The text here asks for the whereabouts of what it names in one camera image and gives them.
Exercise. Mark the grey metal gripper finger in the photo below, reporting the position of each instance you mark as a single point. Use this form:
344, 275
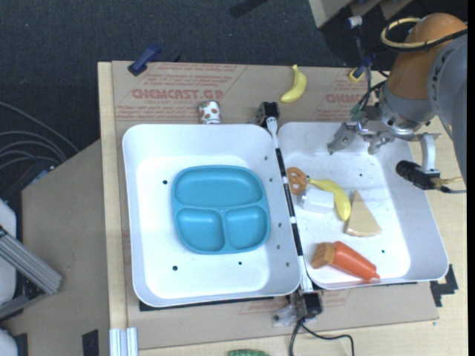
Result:
341, 138
378, 143

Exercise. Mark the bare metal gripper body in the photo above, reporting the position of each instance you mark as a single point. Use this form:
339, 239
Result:
402, 128

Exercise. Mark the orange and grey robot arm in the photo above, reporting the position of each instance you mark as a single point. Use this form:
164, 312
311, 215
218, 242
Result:
412, 72

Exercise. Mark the yellow banana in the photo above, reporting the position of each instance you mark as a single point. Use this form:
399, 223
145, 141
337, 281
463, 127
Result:
339, 197
297, 85

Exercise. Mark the brown pretzel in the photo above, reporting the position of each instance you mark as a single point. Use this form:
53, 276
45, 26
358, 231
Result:
295, 182

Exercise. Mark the white plastic tray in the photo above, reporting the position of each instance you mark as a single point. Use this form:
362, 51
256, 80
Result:
156, 213
393, 206

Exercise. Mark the white small bottle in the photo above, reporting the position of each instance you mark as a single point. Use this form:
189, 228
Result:
318, 200

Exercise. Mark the thin black and white rod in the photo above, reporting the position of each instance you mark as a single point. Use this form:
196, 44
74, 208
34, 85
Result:
286, 184

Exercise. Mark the beige wedge slice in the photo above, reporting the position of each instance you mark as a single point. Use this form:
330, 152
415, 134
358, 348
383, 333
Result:
360, 219

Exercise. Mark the brown cardboard board red print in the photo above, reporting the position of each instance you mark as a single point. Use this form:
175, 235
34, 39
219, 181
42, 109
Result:
237, 87

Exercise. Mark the brown square biscuit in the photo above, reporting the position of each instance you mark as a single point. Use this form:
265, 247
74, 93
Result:
322, 255

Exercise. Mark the orange bottle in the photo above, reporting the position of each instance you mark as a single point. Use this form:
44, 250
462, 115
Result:
350, 260

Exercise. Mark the white can with orange print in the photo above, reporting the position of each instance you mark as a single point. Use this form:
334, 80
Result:
209, 111

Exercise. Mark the blue divided plate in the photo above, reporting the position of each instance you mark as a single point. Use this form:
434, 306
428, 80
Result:
219, 198

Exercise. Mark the green bumpy vegetable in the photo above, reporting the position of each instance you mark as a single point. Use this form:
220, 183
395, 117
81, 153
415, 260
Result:
248, 353

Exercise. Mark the black cylinder on white bracket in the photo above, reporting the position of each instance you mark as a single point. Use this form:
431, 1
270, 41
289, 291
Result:
413, 173

